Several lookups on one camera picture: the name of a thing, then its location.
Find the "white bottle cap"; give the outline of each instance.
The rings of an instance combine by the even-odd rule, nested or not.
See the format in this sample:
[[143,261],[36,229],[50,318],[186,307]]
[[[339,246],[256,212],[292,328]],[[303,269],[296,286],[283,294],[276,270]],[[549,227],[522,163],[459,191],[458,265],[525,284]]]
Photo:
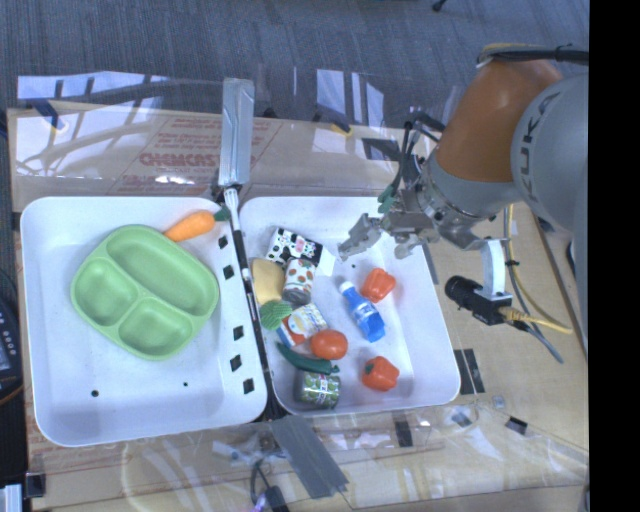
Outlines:
[[340,288],[338,289],[340,290],[340,293],[344,293],[345,290],[348,290],[349,288],[353,288],[353,287],[354,287],[354,284],[351,281],[345,281],[340,285]]

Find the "white tray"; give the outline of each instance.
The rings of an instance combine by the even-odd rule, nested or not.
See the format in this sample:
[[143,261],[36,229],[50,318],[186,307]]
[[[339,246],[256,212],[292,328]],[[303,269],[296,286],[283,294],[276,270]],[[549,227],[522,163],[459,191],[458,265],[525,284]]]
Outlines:
[[[219,207],[201,198],[46,197],[24,210],[35,417],[54,443],[85,446],[229,426],[263,411],[266,385],[228,222],[181,244],[213,270],[220,302],[175,356],[136,357],[93,329],[71,303],[74,274],[115,228],[145,224],[164,231],[199,209]],[[222,237],[227,245],[221,248]],[[227,266],[234,271],[229,279]]]
[[[295,368],[278,352],[278,336],[263,330],[274,390],[283,407],[293,414],[320,415],[410,409],[442,405],[453,400],[460,389],[456,364],[442,310],[426,259],[416,249],[410,257],[394,257],[394,241],[383,234],[369,251],[342,262],[338,244],[362,213],[379,216],[376,198],[368,197],[259,197],[249,200],[240,211],[247,257],[264,258],[277,227],[293,231],[323,244],[336,256],[331,276],[316,275],[312,301],[330,328],[342,331],[349,340],[347,355],[336,362],[342,390],[333,410],[315,409],[293,398]],[[347,302],[338,291],[347,279],[356,288],[374,267],[392,274],[397,285],[376,307],[387,334],[369,343],[347,311]],[[296,350],[309,354],[308,343]],[[366,388],[360,381],[365,362],[383,355],[400,369],[398,385],[388,392]]]

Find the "water bottle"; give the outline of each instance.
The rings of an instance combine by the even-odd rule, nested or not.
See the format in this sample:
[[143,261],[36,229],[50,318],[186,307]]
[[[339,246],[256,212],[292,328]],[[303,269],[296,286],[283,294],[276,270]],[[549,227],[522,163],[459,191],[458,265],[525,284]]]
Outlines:
[[373,303],[356,291],[350,281],[340,285],[340,293],[349,301],[349,311],[358,327],[369,341],[378,341],[384,336],[384,321]]

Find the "green can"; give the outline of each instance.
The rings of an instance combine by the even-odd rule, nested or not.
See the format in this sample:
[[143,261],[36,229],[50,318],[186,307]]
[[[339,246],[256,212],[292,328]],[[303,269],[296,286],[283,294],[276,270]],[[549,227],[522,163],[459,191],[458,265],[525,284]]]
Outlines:
[[333,409],[340,398],[340,377],[298,370],[293,396],[318,409]]

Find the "green divided tray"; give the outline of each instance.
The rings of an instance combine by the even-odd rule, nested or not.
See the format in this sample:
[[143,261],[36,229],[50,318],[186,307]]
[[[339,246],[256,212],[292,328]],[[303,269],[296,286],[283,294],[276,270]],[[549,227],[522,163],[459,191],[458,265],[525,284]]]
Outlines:
[[200,260],[148,226],[114,230],[71,284],[76,311],[137,356],[162,360],[184,348],[211,316],[218,281]]

